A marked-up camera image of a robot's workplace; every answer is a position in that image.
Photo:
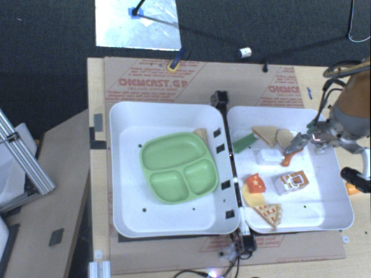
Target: green plate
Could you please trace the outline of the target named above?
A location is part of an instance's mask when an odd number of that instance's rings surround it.
[[[140,151],[140,163],[154,195],[167,204],[205,196],[219,181],[208,147],[200,137],[189,132],[145,143]]]

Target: white tray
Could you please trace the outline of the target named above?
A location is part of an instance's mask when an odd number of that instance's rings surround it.
[[[205,128],[219,174],[210,194],[182,204],[160,202],[140,165],[140,147],[149,140]],[[127,237],[227,234],[239,224],[232,171],[220,112],[209,105],[121,102],[110,111],[113,220]],[[216,148],[224,145],[217,153]],[[222,189],[222,183],[230,182]]]
[[[311,109],[234,107],[228,113],[232,142],[250,134],[253,126],[276,126],[289,129],[294,135],[305,133],[306,125],[316,111]],[[263,193],[266,203],[282,205],[281,224],[272,229],[251,207],[245,207],[248,225],[259,233],[286,233],[347,229],[354,220],[344,181],[340,177],[339,163],[333,148],[316,155],[314,145],[308,144],[291,160],[289,167],[257,164],[257,153],[269,146],[259,139],[251,148],[234,155],[240,186],[249,175],[259,173],[267,188]],[[275,149],[282,151],[276,144]],[[304,170],[309,185],[304,189],[279,196],[274,180],[280,175]]]

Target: cardboard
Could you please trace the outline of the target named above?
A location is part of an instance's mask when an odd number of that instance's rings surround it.
[[[208,104],[216,90],[228,91],[236,105],[302,108],[293,67],[182,61],[176,73],[169,60],[105,58],[106,136],[110,144],[109,111],[120,101]],[[126,239],[112,223],[111,156],[107,151],[110,260],[113,275],[227,266],[219,252],[229,236]],[[241,265],[345,258],[338,231],[304,232],[256,237],[257,250]]]

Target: green divided tray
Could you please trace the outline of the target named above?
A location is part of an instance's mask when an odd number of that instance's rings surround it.
[[[205,196],[219,181],[208,147],[199,136],[189,132],[145,143],[140,151],[140,163],[154,195],[167,204]]]

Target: bread slice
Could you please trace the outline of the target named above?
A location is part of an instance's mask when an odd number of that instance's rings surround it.
[[[252,130],[261,139],[263,139],[270,148],[272,148],[277,142],[277,131],[278,129],[274,126],[257,126],[252,127]]]
[[[281,223],[281,204],[266,204],[264,206],[254,207],[254,209],[274,228]]]
[[[282,148],[290,146],[294,135],[288,129],[279,129],[277,131],[277,142]]]

